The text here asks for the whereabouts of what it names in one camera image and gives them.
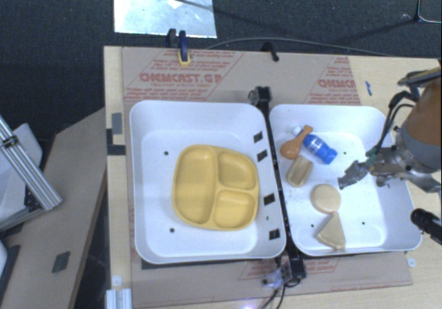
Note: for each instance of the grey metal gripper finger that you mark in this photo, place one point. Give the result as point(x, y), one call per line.
point(357, 167)
point(346, 181)

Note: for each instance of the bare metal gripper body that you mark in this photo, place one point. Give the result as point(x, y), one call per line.
point(392, 166)

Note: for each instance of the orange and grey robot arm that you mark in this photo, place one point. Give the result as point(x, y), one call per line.
point(427, 117)

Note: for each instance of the beige round biscuit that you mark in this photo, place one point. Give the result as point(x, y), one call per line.
point(325, 198)

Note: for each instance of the white plastic tray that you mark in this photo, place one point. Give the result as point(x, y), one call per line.
point(155, 169)
point(355, 217)

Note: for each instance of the blue plastic bottle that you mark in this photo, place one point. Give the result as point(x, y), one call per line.
point(319, 149)

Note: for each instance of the beige toy bread roll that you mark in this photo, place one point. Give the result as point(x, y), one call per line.
point(299, 171)

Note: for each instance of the beige toy pizza slice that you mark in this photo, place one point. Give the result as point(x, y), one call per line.
point(333, 233)

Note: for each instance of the orange toy chicken drumstick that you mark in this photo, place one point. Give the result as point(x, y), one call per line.
point(290, 148)

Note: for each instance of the thin black rod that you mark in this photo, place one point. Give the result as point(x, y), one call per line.
point(276, 166)

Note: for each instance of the yellow divided plate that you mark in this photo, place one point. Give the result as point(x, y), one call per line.
point(197, 183)

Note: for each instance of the brown cardboard board, red print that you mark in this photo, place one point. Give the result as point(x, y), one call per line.
point(207, 76)

